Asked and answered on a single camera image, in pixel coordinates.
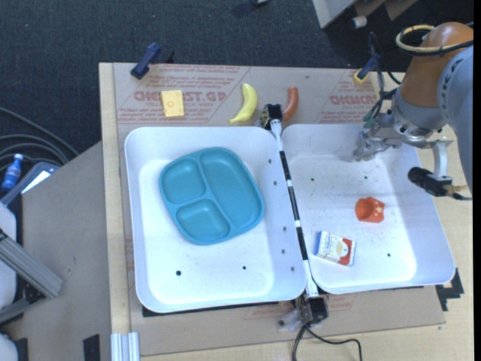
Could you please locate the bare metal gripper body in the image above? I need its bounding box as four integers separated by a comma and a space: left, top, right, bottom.
359, 111, 437, 147

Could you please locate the white plastic tray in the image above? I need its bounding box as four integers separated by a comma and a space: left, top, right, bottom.
123, 126, 307, 314
280, 123, 457, 295

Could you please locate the orange cup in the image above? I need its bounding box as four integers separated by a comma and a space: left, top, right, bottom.
354, 196, 386, 224

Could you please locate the thin black and white rod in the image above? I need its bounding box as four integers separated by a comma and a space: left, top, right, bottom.
270, 119, 320, 297

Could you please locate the orange sausage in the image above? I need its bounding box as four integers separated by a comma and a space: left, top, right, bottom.
281, 86, 300, 123

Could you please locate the white and red carton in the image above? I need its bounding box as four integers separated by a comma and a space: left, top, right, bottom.
313, 229, 357, 268

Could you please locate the yellow banana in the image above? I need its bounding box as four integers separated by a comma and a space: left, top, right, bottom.
228, 83, 259, 126

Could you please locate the blue divided plate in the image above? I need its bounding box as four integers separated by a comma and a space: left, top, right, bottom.
158, 146, 266, 246

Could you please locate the brown cardboard board red print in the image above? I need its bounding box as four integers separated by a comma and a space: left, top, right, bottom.
112, 62, 448, 356

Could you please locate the yellow cheese slice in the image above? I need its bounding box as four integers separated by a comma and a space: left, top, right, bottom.
160, 89, 186, 119

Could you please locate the blue plastic bottle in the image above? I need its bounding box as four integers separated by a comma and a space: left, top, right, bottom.
1, 153, 25, 193

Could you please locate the black cylinder on white bracket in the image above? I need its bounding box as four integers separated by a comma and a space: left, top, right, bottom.
407, 138, 455, 197

